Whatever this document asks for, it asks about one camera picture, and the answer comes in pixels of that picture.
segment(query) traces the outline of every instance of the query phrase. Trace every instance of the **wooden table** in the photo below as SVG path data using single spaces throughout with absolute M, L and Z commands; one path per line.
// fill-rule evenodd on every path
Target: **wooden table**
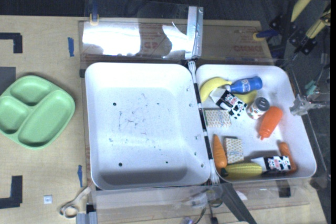
M 78 165 L 86 178 L 85 128 L 83 121 L 82 79 L 79 77 L 79 29 L 81 17 L 0 16 L 0 32 L 21 33 L 23 53 L 13 53 L 12 40 L 0 40 L 0 66 L 16 67 L 16 78 L 35 74 L 60 86 L 75 100 L 75 113 L 61 135 L 42 150 L 26 149 L 0 135 L 0 198 L 9 197 L 11 177 L 23 176 L 23 202 L 20 207 L 0 209 L 0 223 L 75 223 L 59 214 L 65 202 L 80 192 Z M 74 39 L 74 56 L 68 50 L 68 37 Z M 325 223 L 318 196 L 306 184 L 309 203 L 295 207 L 252 210 L 260 223 Z M 52 204 L 44 204 L 52 195 Z M 85 210 L 85 199 L 79 205 Z M 217 215 L 221 222 L 236 221 L 229 213 Z M 179 223 L 180 219 L 146 223 Z M 203 218 L 200 223 L 207 223 Z

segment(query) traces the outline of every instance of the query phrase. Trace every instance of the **carrot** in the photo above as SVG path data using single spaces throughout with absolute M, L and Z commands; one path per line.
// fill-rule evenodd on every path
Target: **carrot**
M 292 157 L 292 154 L 289 150 L 288 144 L 286 142 L 281 142 L 279 144 L 279 150 L 280 150 L 280 153 L 281 153 L 282 156 L 288 156 L 288 158 L 289 158 L 291 170 L 288 172 L 288 174 L 296 172 L 296 170 L 298 168 L 297 168 L 297 166 L 296 166 L 296 164 L 293 160 L 293 157 Z
M 227 165 L 227 158 L 225 155 L 224 148 L 219 140 L 218 135 L 213 135 L 214 140 L 214 149 L 213 149 L 213 155 L 214 155 L 214 161 L 216 169 L 219 173 L 221 173 L 222 169 L 226 167 Z

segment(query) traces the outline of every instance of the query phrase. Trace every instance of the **green plate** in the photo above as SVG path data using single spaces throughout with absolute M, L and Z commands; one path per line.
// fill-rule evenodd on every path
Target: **green plate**
M 16 80 L 0 95 L 0 133 L 31 149 L 51 144 L 75 112 L 73 98 L 38 76 Z

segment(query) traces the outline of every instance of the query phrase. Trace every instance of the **blue bottle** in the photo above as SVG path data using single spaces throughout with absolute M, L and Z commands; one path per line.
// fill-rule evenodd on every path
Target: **blue bottle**
M 232 93 L 247 93 L 253 90 L 260 90 L 263 87 L 259 77 L 240 79 L 231 85 L 225 85 L 225 89 Z

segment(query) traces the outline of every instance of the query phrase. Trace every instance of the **corn cob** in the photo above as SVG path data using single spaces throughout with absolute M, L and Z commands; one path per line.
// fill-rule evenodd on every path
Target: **corn cob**
M 262 168 L 256 163 L 236 163 L 225 167 L 228 176 L 225 179 L 245 179 L 262 174 Z

